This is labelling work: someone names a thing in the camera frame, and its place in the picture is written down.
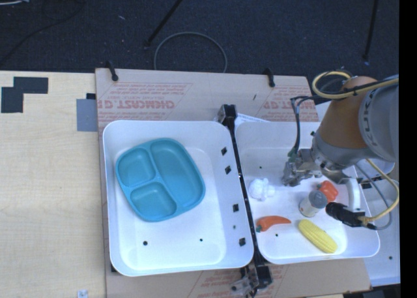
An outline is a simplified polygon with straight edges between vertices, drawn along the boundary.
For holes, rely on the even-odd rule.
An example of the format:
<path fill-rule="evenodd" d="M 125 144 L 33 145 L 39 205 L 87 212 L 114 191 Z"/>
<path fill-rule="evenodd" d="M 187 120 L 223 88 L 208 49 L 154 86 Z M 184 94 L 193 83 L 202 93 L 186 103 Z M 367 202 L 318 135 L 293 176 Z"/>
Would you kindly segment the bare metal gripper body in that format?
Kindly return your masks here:
<path fill-rule="evenodd" d="M 303 173 L 313 173 L 315 178 L 323 176 L 323 169 L 313 155 L 312 149 L 292 148 L 288 154 L 286 172 L 293 172 L 297 177 Z"/>

